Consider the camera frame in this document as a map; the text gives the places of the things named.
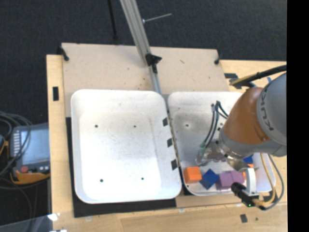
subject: wooden table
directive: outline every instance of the wooden table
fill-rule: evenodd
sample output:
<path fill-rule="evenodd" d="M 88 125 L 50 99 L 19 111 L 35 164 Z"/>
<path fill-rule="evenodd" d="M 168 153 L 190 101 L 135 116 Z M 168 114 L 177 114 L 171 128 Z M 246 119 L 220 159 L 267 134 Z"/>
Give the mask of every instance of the wooden table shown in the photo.
<path fill-rule="evenodd" d="M 177 53 L 177 49 L 173 48 L 173 54 Z M 222 68 L 222 73 L 235 73 L 238 77 L 243 77 L 283 64 L 286 62 L 221 60 L 218 68 Z M 267 79 L 263 78 L 255 83 L 263 87 L 266 85 Z M 239 198 L 232 194 L 208 197 L 180 194 L 176 198 L 177 207 L 172 209 L 74 218 L 65 122 L 62 56 L 47 55 L 47 85 L 52 212 L 58 216 L 58 220 L 54 222 L 55 230 L 67 229 L 77 232 L 287 231 L 287 188 L 281 202 L 269 211 L 261 211 L 255 207 L 247 208 L 240 203 Z M 58 101 L 53 99 L 53 87 L 58 87 Z M 244 89 L 227 87 L 230 88 L 230 91 L 244 92 Z M 285 187 L 287 187 L 287 158 L 274 158 L 274 160 L 284 179 Z M 276 190 L 280 194 L 281 187 L 278 178 Z M 245 215 L 248 222 L 242 222 L 240 215 Z"/>

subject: red button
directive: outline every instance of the red button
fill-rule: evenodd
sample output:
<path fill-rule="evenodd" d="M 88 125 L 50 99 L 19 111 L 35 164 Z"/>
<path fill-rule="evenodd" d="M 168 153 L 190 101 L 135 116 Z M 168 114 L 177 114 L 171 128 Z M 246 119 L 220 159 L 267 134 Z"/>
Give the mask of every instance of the red button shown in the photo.
<path fill-rule="evenodd" d="M 29 168 L 27 167 L 27 166 L 22 166 L 21 168 L 20 168 L 20 172 L 22 172 L 22 173 L 28 173 L 28 170 L 29 170 Z"/>

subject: white tray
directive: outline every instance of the white tray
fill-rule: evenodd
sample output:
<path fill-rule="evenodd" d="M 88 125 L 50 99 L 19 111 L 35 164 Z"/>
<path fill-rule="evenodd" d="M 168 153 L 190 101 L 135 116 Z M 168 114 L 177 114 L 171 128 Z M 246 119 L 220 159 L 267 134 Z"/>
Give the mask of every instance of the white tray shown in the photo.
<path fill-rule="evenodd" d="M 241 96 L 240 92 L 175 92 L 168 98 L 171 125 L 173 127 L 179 160 L 182 170 L 187 167 L 196 166 L 195 158 L 199 145 L 205 139 L 211 125 L 212 111 L 211 104 L 220 101 L 224 110 L 229 114 L 235 102 Z M 222 127 L 225 119 L 220 116 L 218 127 Z M 214 134 L 213 140 L 217 140 L 219 131 Z M 272 183 L 275 184 L 275 175 L 272 171 L 267 154 L 264 154 L 265 162 Z M 271 185 L 263 167 L 259 153 L 253 155 L 255 171 L 256 191 L 271 191 Z M 206 166 L 201 166 L 200 171 L 203 175 L 209 168 L 216 174 L 231 171 L 233 168 L 226 162 L 210 162 Z M 188 191 L 196 196 L 213 194 L 232 193 L 231 189 L 217 190 L 213 185 L 208 190 L 200 183 L 186 184 Z"/>
<path fill-rule="evenodd" d="M 176 197 L 182 184 L 172 164 L 167 117 L 163 97 L 153 91 L 76 91 L 71 120 L 77 196 L 86 203 Z"/>

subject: dark background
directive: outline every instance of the dark background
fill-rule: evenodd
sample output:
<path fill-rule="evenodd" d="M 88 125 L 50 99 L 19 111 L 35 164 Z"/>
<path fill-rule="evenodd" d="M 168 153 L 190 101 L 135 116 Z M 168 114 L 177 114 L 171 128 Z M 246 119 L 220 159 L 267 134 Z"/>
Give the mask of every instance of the dark background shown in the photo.
<path fill-rule="evenodd" d="M 111 1 L 118 43 L 133 45 L 121 4 Z M 172 13 L 146 23 L 151 46 L 218 49 L 222 59 L 287 60 L 287 0 L 137 3 L 144 19 Z M 112 44 L 107 0 L 0 0 L 0 111 L 34 124 L 48 121 L 46 55 L 63 42 Z M 46 183 L 25 193 L 36 217 L 48 214 Z M 18 190 L 0 189 L 0 206 L 0 225 L 30 217 Z"/>

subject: metal pole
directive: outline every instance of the metal pole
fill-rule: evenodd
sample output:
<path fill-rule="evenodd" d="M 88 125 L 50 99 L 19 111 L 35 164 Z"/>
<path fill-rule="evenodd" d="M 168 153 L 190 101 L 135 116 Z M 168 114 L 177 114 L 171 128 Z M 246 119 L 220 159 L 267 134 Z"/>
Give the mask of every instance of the metal pole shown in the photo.
<path fill-rule="evenodd" d="M 150 46 L 146 36 L 143 20 L 140 16 L 136 0 L 120 0 L 124 10 L 126 20 L 128 22 L 134 43 L 138 49 L 140 58 L 145 66 L 149 66 L 149 72 L 153 83 L 154 91 L 162 94 L 161 86 L 159 83 L 156 63 L 149 63 L 146 56 L 151 54 Z"/>

